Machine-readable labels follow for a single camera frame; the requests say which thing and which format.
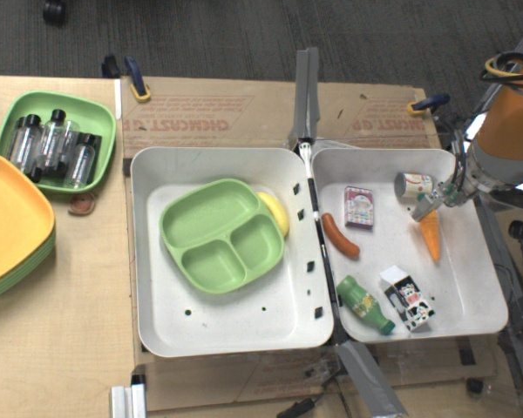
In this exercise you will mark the green square plate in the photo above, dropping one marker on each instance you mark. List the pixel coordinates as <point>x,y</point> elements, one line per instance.
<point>93,120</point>

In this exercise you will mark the small white can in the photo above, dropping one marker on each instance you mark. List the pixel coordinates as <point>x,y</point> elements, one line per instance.
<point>416,184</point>

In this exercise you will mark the yellow toy fruit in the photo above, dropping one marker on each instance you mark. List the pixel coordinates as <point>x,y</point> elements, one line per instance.
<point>276,211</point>

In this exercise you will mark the brown cardboard board red print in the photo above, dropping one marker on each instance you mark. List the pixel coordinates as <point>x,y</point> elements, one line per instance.
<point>253,116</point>

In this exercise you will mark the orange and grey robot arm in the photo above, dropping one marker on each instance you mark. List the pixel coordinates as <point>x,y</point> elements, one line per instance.
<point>507,116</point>

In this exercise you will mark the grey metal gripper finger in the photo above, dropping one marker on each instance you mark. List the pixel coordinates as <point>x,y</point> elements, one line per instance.
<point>423,209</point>

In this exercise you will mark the orange toy carrot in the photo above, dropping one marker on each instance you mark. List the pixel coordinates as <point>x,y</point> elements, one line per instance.
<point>431,235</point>

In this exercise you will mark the clear plastic bottle black cap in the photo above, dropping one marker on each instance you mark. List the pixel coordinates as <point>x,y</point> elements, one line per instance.
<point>72,131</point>
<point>25,144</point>
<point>51,139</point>
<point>80,163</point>

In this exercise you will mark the red-brown toy sausage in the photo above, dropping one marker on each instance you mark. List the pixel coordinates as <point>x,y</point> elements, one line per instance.
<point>337,235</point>

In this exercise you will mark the white plastic tray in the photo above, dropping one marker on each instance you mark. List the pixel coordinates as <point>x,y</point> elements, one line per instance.
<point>226,325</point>
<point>462,285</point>

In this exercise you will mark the green divided plate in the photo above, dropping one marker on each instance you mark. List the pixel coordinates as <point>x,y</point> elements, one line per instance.
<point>209,216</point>

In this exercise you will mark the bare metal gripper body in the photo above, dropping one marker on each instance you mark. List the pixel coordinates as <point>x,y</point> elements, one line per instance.
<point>455,190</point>

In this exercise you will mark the white cow print carton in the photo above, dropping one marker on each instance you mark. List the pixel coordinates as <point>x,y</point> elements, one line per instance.
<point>407,298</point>

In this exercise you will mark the yellow plate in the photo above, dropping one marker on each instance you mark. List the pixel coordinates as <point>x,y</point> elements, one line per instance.
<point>13,216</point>

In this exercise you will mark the green toy bottle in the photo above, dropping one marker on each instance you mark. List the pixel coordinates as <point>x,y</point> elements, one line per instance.
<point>362,303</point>

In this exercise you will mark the pink and white packet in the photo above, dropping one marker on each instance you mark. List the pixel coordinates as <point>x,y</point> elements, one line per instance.
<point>358,207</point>

